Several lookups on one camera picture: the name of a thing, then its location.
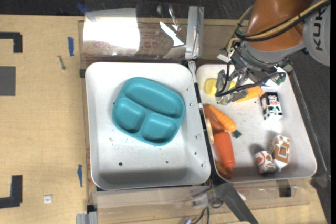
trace wooden surface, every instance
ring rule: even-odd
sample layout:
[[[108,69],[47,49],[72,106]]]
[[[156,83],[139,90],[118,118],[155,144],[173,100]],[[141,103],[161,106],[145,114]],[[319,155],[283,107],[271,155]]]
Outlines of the wooden surface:
[[[0,97],[0,197],[10,194],[12,175],[23,176],[20,207],[0,209],[0,223],[75,223],[88,201],[78,23],[82,17],[0,15],[0,31],[23,34],[23,53],[0,39],[0,66],[16,66],[16,96]],[[205,58],[225,44],[229,21],[206,21]],[[68,51],[75,40],[75,55]],[[61,55],[66,70],[57,56]],[[77,175],[82,165],[83,187]],[[326,223],[316,190],[306,184],[308,204],[252,213],[260,223]],[[44,204],[43,195],[52,194]],[[230,212],[210,223],[237,222]],[[181,218],[139,223],[181,223]]]

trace clear plastic panel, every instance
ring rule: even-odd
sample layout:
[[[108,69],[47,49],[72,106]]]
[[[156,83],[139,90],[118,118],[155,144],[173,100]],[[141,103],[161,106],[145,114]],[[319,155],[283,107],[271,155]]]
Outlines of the clear plastic panel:
[[[138,0],[86,0],[81,62],[169,61],[202,54],[202,7]]]

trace empty bin with teal plate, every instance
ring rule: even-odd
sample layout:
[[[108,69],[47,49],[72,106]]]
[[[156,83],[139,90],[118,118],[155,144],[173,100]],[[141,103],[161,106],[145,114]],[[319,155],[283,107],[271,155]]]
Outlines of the empty bin with teal plate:
[[[183,98],[146,78],[129,79],[114,103],[112,119],[123,133],[162,146],[177,134],[185,113]]]

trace brown and white carton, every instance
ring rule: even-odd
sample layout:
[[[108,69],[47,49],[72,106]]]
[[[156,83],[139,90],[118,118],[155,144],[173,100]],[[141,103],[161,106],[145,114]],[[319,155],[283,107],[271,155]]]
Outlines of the brown and white carton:
[[[279,171],[289,162],[289,145],[290,139],[282,135],[277,135],[272,140],[270,152]]]

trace black corner marker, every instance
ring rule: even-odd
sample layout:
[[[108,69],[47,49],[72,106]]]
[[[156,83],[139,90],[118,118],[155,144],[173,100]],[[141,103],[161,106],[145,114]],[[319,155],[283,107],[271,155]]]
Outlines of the black corner marker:
[[[20,32],[0,32],[0,39],[13,40],[13,52],[22,53],[22,35]]]
[[[0,208],[19,207],[22,202],[22,175],[12,176],[10,196],[0,198]]]

